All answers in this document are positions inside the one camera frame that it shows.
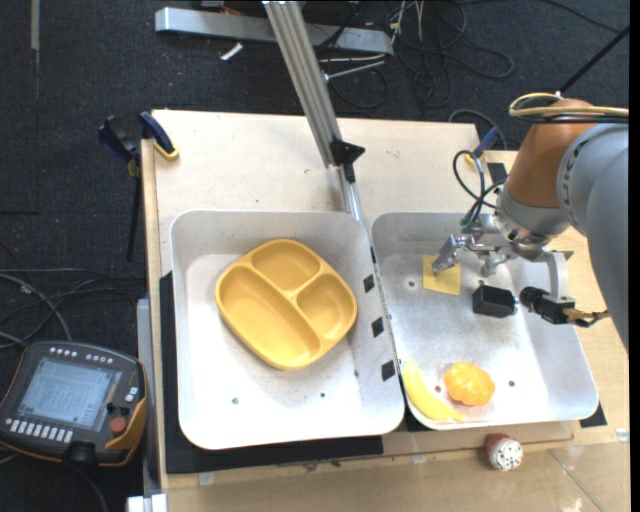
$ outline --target black bracket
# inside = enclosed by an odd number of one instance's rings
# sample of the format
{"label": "black bracket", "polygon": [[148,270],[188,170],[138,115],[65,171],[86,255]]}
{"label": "black bracket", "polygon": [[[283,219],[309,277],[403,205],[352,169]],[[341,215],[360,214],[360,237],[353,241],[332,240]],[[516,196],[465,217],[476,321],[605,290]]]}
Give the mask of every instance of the black bracket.
{"label": "black bracket", "polygon": [[353,162],[364,153],[364,148],[338,139],[331,142],[329,148],[336,164],[344,167],[344,176],[347,181],[355,183],[356,174],[353,170]]}

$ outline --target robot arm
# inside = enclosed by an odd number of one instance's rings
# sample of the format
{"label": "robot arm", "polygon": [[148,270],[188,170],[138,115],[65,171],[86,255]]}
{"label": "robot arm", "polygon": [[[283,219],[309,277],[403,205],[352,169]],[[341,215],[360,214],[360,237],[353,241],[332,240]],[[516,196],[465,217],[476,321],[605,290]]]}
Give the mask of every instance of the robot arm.
{"label": "robot arm", "polygon": [[[554,107],[578,112],[591,108],[571,99],[561,99]],[[494,213],[481,215],[468,237],[449,237],[433,263],[434,273],[455,264],[460,249],[485,260],[483,275],[514,257],[543,261],[546,245],[573,225],[587,238],[609,316],[628,352],[628,146],[628,124],[535,124]],[[523,304],[535,294],[529,289],[524,295]]]}

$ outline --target black floor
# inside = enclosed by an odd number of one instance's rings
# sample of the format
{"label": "black floor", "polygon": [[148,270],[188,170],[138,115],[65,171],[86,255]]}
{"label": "black floor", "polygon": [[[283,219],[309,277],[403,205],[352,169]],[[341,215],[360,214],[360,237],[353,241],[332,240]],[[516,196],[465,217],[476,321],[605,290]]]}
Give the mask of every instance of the black floor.
{"label": "black floor", "polygon": [[[263,15],[258,2],[245,4],[246,12]],[[307,4],[309,22],[338,25],[349,13],[347,2]],[[401,2],[362,4],[351,25],[390,33],[388,15]],[[135,303],[145,294],[144,233],[138,231],[127,261],[135,181],[100,146],[98,126],[117,115],[138,137],[137,114],[165,107],[302,114],[276,45],[243,42],[240,53],[222,61],[235,41],[156,33],[154,14],[165,6],[200,3],[0,2],[0,275],[25,281],[56,304],[64,299],[57,310],[74,339],[132,355]],[[508,116],[509,104],[562,88],[629,25],[630,1],[425,2],[428,52],[413,48],[420,44],[416,9],[403,17],[395,57],[332,82],[338,115],[440,122],[454,116],[475,123],[481,135],[490,127],[486,117],[506,147],[517,149],[529,125]],[[320,57],[329,54],[344,56],[325,50]],[[345,64],[323,67],[331,74]],[[628,107],[629,37],[564,93]],[[63,337],[49,313],[15,279],[0,278],[0,336],[7,335],[0,338],[7,345],[0,349],[0,393],[20,354],[6,338]],[[0,510],[101,510],[92,486],[65,466],[8,456],[0,452]],[[92,475],[111,511],[142,493],[139,459]]]}

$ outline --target yellow plate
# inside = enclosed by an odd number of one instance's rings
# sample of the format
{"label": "yellow plate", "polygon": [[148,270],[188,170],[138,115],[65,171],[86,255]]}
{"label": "yellow plate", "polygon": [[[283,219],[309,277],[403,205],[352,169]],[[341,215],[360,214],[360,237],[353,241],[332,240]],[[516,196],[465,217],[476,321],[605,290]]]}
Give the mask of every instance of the yellow plate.
{"label": "yellow plate", "polygon": [[233,332],[267,363],[304,368],[353,326],[358,308],[344,280],[295,240],[267,242],[232,264],[216,284],[216,303]]}

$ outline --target white tray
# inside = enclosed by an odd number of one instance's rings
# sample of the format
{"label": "white tray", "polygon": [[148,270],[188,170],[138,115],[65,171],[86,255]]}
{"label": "white tray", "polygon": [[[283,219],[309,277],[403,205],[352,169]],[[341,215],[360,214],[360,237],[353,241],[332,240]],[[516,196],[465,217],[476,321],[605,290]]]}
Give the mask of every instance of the white tray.
{"label": "white tray", "polygon": [[[276,369],[222,320],[222,272],[276,238],[307,245],[353,290],[358,317],[345,339],[310,366]],[[390,333],[374,336],[383,309],[364,227],[342,212],[189,211],[171,226],[178,415],[184,435],[210,450],[380,435],[404,403]],[[371,284],[365,291],[365,281]]]}
{"label": "white tray", "polygon": [[[409,403],[411,412],[436,430],[590,416],[598,406],[598,394],[573,326],[552,325],[522,306],[506,318],[472,310],[472,294],[480,281],[508,289],[515,297],[525,286],[549,290],[546,264],[517,258],[483,278],[478,257],[461,251],[459,296],[423,288],[423,256],[437,255],[449,234],[459,234],[462,216],[388,213],[372,224],[398,359],[414,359],[428,387],[465,420],[433,421]],[[456,361],[475,363],[492,377],[496,391],[488,405],[469,407],[448,397],[443,377]]]}

